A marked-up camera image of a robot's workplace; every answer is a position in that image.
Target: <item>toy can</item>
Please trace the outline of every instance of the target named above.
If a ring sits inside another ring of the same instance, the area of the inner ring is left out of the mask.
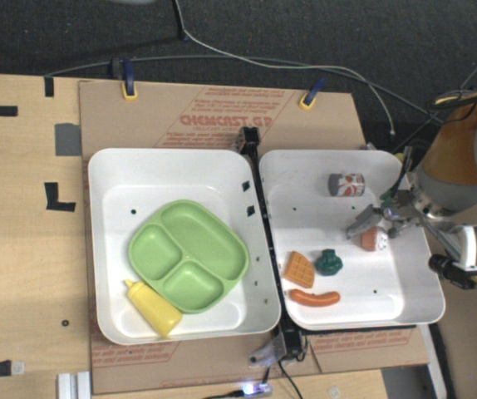
[[[331,196],[361,196],[365,188],[364,176],[360,173],[330,175],[328,188]]]

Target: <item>toy mustard bottle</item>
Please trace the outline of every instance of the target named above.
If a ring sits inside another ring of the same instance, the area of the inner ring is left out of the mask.
[[[183,314],[142,281],[124,282],[128,286],[128,299],[140,314],[160,336],[168,336]]]

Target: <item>blue clamp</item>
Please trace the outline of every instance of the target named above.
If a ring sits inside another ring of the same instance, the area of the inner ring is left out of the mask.
[[[122,82],[122,94],[127,101],[134,101],[137,99],[137,89],[135,87],[135,77],[133,75],[133,65],[129,59],[122,60],[124,68],[124,76]]]
[[[301,109],[308,111],[312,108],[314,102],[316,101],[316,95],[325,86],[326,81],[327,80],[324,77],[319,78],[308,91],[308,93],[305,93],[302,96],[299,101],[299,107]]]

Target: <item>dark floor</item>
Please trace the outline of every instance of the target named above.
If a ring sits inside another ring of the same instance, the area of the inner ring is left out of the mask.
[[[180,0],[185,27],[211,46],[350,68],[425,109],[457,89],[477,67],[477,0]],[[45,75],[112,57],[212,54],[178,38],[172,0],[128,6],[98,0],[0,0],[0,73]],[[104,66],[70,76],[105,77]],[[396,128],[367,86],[320,71],[281,71],[222,59],[140,62],[142,81],[351,92],[376,147],[394,150],[427,120],[424,112],[382,92]],[[466,84],[477,88],[477,73]],[[427,126],[417,137],[430,141]]]

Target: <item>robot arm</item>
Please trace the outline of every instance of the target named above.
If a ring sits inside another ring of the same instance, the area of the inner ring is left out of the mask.
[[[413,225],[424,226],[446,251],[430,257],[430,268],[462,289],[473,289],[477,288],[476,227],[453,224],[450,217],[477,204],[477,92],[439,96],[431,107],[455,110],[412,172],[411,148],[405,149],[399,180],[383,194],[379,209],[370,205],[359,214],[347,228],[347,237],[382,219],[391,222],[390,239]],[[411,187],[398,190],[405,174]]]

